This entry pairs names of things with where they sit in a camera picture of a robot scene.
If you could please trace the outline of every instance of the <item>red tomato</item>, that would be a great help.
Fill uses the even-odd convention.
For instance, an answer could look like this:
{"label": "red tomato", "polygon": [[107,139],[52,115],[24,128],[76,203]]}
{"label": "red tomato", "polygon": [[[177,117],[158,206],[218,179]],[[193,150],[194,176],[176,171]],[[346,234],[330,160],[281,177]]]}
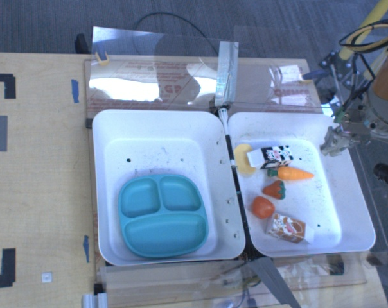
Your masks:
{"label": "red tomato", "polygon": [[252,213],[260,219],[271,217],[276,207],[268,199],[257,196],[252,203]]}

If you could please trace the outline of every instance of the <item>blue plate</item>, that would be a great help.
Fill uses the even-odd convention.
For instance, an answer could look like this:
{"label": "blue plate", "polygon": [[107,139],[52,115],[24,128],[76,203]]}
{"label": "blue plate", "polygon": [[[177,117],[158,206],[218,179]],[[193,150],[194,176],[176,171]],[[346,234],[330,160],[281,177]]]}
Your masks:
{"label": "blue plate", "polygon": [[120,190],[121,232],[128,248],[145,258],[169,258],[198,250],[208,221],[197,186],[180,175],[135,178]]}

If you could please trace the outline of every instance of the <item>blue tape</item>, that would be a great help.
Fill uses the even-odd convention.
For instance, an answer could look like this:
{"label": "blue tape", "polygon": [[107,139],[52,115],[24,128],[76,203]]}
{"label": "blue tape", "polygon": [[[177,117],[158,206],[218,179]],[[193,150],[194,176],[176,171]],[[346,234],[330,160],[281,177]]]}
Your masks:
{"label": "blue tape", "polygon": [[71,93],[73,95],[74,104],[79,103],[78,100],[78,81],[77,80],[71,80]]}
{"label": "blue tape", "polygon": [[85,259],[87,260],[87,263],[89,263],[90,262],[89,237],[87,235],[84,235],[83,248],[85,253]]}

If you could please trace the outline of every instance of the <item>wire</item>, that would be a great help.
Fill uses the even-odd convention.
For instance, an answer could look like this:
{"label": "wire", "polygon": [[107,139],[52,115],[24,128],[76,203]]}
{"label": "wire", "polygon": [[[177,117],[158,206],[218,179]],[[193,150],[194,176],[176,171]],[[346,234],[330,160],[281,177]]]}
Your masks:
{"label": "wire", "polygon": [[[388,28],[388,19],[380,20],[373,22],[371,24],[368,24],[367,26],[364,26],[362,28],[359,28],[351,33],[348,33],[345,37],[343,37],[339,44],[343,47],[346,47],[349,50],[354,51],[354,57],[351,60],[351,64],[353,66],[353,77],[352,77],[352,84],[351,84],[351,91],[349,93],[349,97],[345,102],[342,104],[342,111],[345,111],[351,104],[351,102],[356,99],[357,97],[361,96],[363,93],[367,92],[368,88],[371,86],[372,82],[375,79],[375,74],[372,70],[372,68],[367,63],[366,58],[363,54],[366,53],[372,53],[373,51],[379,50],[383,47],[388,46],[388,36],[376,41],[376,42],[370,42],[367,44],[356,44],[355,42],[361,37],[361,35],[364,35],[365,33],[377,29],[377,28]],[[356,90],[357,86],[357,59],[358,57],[361,58],[361,61],[364,63],[367,71],[370,73],[372,80],[369,80],[366,82],[360,89]]]}
{"label": "wire", "polygon": [[214,48],[213,44],[210,42],[210,40],[208,39],[208,37],[204,34],[203,31],[201,31],[194,23],[192,23],[191,21],[189,21],[187,18],[184,18],[180,15],[177,15],[176,13],[170,13],[170,12],[152,12],[152,13],[148,13],[144,16],[142,16],[142,18],[140,18],[138,21],[136,21],[134,23],[134,28],[133,30],[134,31],[137,31],[138,29],[138,26],[142,23],[143,20],[145,20],[146,18],[149,18],[151,16],[156,16],[156,15],[168,15],[168,16],[172,16],[172,17],[176,17],[188,24],[190,24],[191,26],[193,26],[207,41],[208,43],[210,44],[210,46],[213,48],[214,52],[216,53],[216,55],[218,56],[218,51]]}
{"label": "wire", "polygon": [[246,291],[246,289],[244,289],[243,290],[243,293],[242,293],[242,296],[241,296],[241,300],[240,300],[240,302],[238,303],[238,305],[236,305],[235,307],[233,307],[233,308],[240,308],[241,307],[241,305],[243,304],[243,302],[244,302],[244,299],[245,299],[245,295],[247,294],[247,291]]}
{"label": "wire", "polygon": [[357,53],[371,53],[373,51],[379,50],[383,47],[388,46],[388,36],[379,41],[370,42],[367,44],[355,43],[361,35],[365,35],[367,32],[378,28],[388,28],[388,19],[373,22],[351,33],[348,33],[345,37],[339,40],[339,44]]}
{"label": "wire", "polygon": [[256,287],[256,286],[258,286],[260,283],[261,283],[261,280],[259,280],[259,281],[258,281],[257,283],[255,283],[255,284],[249,285],[249,287]]}

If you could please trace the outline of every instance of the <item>wooden board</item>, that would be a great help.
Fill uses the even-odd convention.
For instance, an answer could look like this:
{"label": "wooden board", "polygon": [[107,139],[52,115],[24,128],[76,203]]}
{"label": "wooden board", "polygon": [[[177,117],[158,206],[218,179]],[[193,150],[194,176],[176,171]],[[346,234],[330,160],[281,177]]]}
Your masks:
{"label": "wooden board", "polygon": [[[8,116],[8,147],[0,152],[0,266],[2,249],[16,249],[16,281],[0,288],[0,307],[80,307],[93,291],[86,57],[0,53],[0,73],[12,73],[17,87],[16,99],[4,99],[0,83],[0,115]],[[79,103],[71,80],[78,81]],[[42,283],[45,272],[52,282]]]}

